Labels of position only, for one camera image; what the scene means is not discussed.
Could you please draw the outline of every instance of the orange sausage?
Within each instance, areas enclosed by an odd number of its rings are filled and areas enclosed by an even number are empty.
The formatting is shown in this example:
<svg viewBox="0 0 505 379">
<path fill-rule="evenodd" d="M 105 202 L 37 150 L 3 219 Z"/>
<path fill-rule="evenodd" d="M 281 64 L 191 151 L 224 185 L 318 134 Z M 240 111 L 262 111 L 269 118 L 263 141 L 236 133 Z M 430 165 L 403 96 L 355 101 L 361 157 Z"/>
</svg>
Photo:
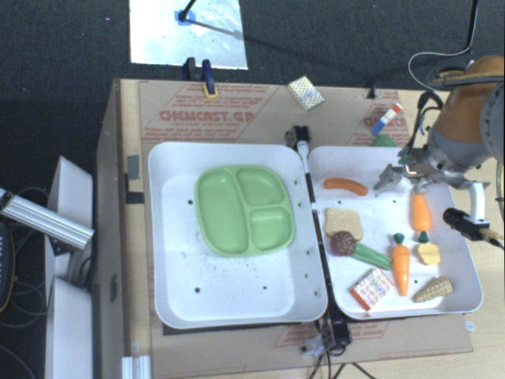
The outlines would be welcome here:
<svg viewBox="0 0 505 379">
<path fill-rule="evenodd" d="M 368 193 L 367 187 L 354 180 L 349 180 L 348 178 L 329 178 L 324 182 L 324 188 L 327 190 L 342 188 L 343 190 L 352 191 L 362 197 Z"/>
</svg>

